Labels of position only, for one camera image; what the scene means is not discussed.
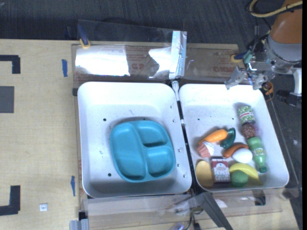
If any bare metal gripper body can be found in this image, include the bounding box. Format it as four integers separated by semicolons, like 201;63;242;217
247;53;295;81

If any green can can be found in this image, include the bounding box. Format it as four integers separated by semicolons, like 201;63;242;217
237;105;256;126

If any white plastic tray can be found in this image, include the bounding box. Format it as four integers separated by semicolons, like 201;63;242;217
77;81;193;199
178;83;290;193

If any brown and pink doughnut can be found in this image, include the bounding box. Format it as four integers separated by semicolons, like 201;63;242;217
241;123;258;139

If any orange carrot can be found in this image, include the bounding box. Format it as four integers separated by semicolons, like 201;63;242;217
198;127;236;150

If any green bottle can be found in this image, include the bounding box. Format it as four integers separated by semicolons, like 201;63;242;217
247;137;268;173

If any orange sausage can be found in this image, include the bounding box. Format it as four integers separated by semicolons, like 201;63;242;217
223;143;249;159

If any white egg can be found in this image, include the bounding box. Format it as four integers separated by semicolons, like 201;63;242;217
231;148;253;164

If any pink and white cupcake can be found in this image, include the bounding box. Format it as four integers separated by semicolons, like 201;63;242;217
196;141;215;159

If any yellow banana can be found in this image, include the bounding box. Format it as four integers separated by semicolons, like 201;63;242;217
228;162;261;184

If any red carton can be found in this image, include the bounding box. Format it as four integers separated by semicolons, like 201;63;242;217
210;156;232;184

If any green lime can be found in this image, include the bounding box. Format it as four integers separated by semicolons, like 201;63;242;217
230;171;249;187

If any yellow biscuit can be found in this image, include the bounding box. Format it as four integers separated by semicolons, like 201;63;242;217
195;160;214;188

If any blue divided plate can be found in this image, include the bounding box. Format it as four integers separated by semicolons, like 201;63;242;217
109;120;177;183

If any black cylinder on white bracket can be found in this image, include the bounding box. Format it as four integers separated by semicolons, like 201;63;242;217
275;68;303;109

